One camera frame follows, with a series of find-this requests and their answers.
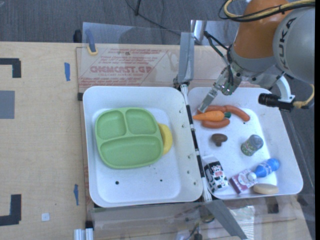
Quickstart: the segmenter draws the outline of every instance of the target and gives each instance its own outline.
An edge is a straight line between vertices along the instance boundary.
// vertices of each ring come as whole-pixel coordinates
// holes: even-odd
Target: banana
[[[163,142],[163,153],[162,154],[164,155],[164,154],[168,153],[169,150],[171,149],[171,146],[173,143],[172,133],[167,125],[158,122],[158,126],[159,126],[159,130],[160,130],[162,142]]]

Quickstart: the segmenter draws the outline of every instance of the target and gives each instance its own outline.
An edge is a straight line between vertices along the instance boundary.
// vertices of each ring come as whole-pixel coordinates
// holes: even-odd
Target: white tray
[[[133,169],[112,169],[101,160],[95,121],[106,110],[140,107],[169,126],[173,144],[157,162]],[[203,191],[186,104],[172,87],[94,86],[83,95],[89,193],[100,207],[193,202]]]
[[[196,87],[189,92],[188,100],[192,115],[197,113],[210,89],[210,87]],[[251,118],[244,123],[239,117],[232,115],[230,124],[220,129],[205,128],[200,121],[194,120],[200,155],[215,156],[228,179],[244,169],[254,170],[266,159],[277,158],[280,161],[280,168],[265,178],[259,178],[259,182],[278,186],[278,194],[272,196],[297,194],[302,190],[303,179],[281,113],[278,108],[259,104],[258,98],[261,93],[270,92],[263,88],[239,87],[232,95],[218,94],[212,105],[233,105],[244,110]],[[225,134],[228,137],[220,147],[210,140],[215,133]],[[259,135],[264,145],[252,156],[246,156],[241,152],[240,146],[252,134]],[[215,191],[213,194],[223,200],[268,196],[253,192],[252,188],[237,194],[232,186]]]

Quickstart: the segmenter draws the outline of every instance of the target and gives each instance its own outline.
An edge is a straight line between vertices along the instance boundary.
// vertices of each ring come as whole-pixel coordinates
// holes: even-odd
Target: brown mushroom
[[[211,136],[211,139],[217,147],[221,147],[222,142],[226,142],[228,137],[222,133],[215,133]]]

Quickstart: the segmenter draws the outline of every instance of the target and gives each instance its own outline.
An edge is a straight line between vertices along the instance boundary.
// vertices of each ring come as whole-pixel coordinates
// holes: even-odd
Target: green plate
[[[101,113],[95,138],[104,163],[114,169],[153,164],[163,154],[163,140],[154,116],[140,107],[122,107]]]

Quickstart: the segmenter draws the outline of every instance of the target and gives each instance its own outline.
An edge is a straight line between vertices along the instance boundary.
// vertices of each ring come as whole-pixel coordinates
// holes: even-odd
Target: sausage
[[[226,127],[228,124],[230,124],[230,120],[228,118],[222,119],[222,121],[207,121],[204,120],[201,122],[203,127],[206,128],[212,128],[212,129],[218,129],[222,127]]]
[[[227,109],[225,108],[225,106],[218,106],[218,105],[209,105],[205,112],[209,112],[209,111],[221,111],[221,112],[227,112]]]
[[[240,109],[240,108],[238,108],[236,106],[232,106],[232,105],[225,105],[224,107],[226,108],[226,111],[237,115],[243,121],[247,122],[247,121],[250,120],[250,116],[246,112],[244,112],[242,109]]]

